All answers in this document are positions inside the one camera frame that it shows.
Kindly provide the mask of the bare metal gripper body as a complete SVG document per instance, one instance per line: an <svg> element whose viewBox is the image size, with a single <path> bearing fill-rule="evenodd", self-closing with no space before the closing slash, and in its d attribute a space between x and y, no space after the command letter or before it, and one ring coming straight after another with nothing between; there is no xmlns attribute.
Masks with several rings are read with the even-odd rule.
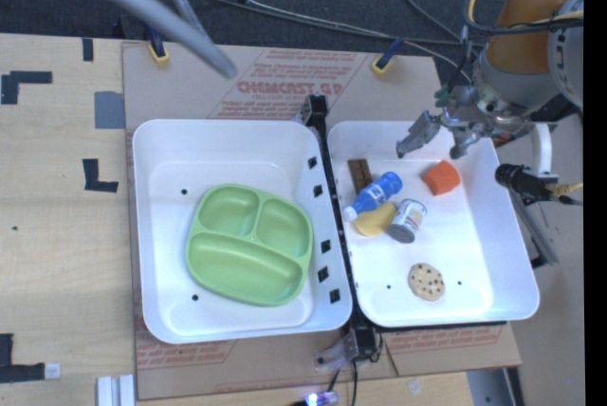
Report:
<svg viewBox="0 0 607 406"><path fill-rule="evenodd" d="M511 139L528 131L532 91L520 84L446 84L439 90L439 108L440 122L454 133Z"/></svg>

